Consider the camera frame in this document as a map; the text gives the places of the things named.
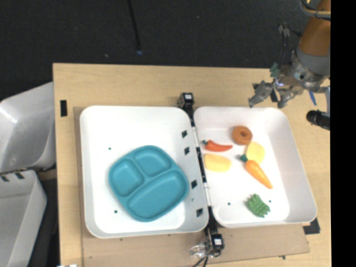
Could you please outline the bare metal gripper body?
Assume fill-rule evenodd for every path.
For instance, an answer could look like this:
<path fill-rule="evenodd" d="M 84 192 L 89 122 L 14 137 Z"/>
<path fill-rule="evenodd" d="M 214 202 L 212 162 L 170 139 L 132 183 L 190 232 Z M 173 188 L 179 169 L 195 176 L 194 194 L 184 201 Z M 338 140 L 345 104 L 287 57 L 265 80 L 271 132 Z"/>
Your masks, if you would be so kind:
<path fill-rule="evenodd" d="M 322 58 L 300 59 L 292 56 L 288 64 L 273 65 L 273 87 L 280 93 L 319 93 L 323 82 L 330 77 L 330 66 Z"/>

